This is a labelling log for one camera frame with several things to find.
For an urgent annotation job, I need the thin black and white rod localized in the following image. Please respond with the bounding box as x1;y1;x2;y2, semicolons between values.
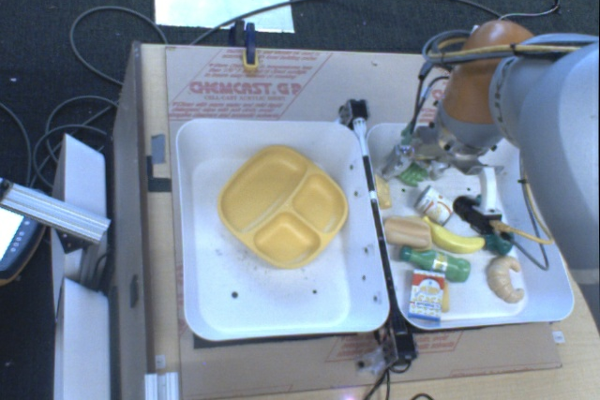
352;118;400;330

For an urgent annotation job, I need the yellow toy pizza slice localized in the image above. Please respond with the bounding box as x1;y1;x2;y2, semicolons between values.
374;173;394;210

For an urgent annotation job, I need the white and orange can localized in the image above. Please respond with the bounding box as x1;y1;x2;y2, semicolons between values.
413;185;456;227

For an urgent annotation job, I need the white plastic tray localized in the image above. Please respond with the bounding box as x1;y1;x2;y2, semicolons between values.
175;117;392;342
366;122;576;332

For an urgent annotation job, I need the brown cardboard board red print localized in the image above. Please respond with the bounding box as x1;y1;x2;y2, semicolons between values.
163;44;563;390

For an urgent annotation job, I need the dark green toy bottle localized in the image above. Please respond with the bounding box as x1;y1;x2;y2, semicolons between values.
484;232;515;257

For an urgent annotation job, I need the green bottle yellow label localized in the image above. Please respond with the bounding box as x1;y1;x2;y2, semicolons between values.
398;244;472;284

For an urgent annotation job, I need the black block with thin wires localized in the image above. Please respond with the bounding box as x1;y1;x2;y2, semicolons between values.
382;326;419;365
338;98;372;126

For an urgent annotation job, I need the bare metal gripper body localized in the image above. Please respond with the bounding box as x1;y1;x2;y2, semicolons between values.
406;125;505;177

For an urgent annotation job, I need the yellow divided plate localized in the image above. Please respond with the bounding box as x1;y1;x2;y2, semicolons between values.
217;143;350;271

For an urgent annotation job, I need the yellow banana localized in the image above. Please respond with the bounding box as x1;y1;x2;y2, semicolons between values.
421;215;487;256

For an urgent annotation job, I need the beige toy croissant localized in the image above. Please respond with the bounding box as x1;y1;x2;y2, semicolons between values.
485;254;527;305

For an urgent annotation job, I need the red and white carton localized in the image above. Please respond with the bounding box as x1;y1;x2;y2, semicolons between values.
407;268;447;324

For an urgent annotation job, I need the tan toy hot dog bun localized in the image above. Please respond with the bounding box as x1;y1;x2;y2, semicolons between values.
382;215;434;252

